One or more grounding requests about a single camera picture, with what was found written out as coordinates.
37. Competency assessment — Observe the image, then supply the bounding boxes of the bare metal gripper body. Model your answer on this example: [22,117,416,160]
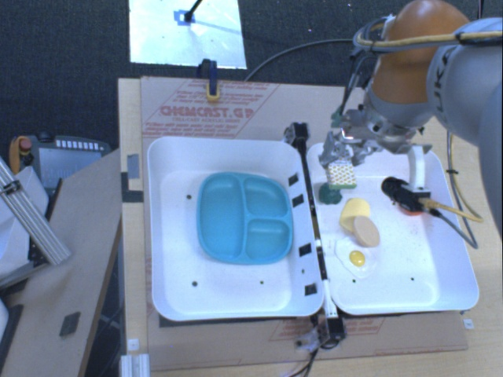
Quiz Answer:
[336,108,418,154]

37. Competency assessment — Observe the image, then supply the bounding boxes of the white carton with yellow pattern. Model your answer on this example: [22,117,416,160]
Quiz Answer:
[325,160,358,191]

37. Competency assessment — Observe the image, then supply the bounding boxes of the green broccoli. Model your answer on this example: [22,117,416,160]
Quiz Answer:
[318,182,343,206]

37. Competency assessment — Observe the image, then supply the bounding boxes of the thin black and white rod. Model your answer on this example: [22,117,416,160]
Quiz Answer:
[296,138,337,323]

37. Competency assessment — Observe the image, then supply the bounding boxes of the small red object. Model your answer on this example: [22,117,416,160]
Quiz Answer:
[398,203,426,217]

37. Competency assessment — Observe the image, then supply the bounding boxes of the brown cardboard board red print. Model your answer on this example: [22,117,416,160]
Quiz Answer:
[139,75,470,372]

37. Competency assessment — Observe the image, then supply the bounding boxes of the white fried egg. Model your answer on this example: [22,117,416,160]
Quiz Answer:
[333,236,379,280]

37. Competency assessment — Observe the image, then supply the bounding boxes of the white plastic tray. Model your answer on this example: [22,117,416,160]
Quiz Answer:
[146,135,326,323]
[306,141,481,317]

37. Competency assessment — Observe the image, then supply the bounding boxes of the blue divided plate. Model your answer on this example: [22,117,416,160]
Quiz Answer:
[196,171,294,266]

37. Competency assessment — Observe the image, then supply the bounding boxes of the black block with thin wires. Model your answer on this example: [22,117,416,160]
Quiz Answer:
[283,121,312,145]
[317,315,348,350]

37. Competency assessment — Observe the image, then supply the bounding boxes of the black cylinder on white bracket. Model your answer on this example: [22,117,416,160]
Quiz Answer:
[380,145,434,214]

